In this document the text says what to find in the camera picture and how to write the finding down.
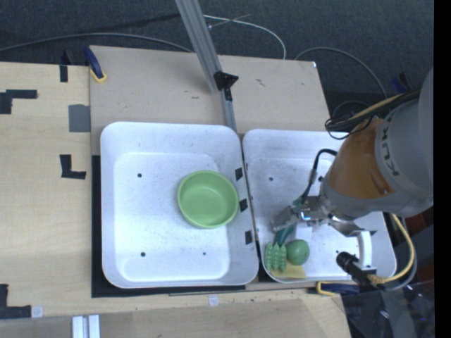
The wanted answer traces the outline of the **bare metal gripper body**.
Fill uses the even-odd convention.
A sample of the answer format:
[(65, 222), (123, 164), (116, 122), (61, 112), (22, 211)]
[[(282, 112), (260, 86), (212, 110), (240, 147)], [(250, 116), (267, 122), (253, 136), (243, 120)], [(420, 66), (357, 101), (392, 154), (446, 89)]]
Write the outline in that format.
[(295, 200), (295, 215), (301, 221), (314, 225), (332, 222), (348, 224), (353, 221), (353, 217), (340, 212), (322, 196), (300, 196)]

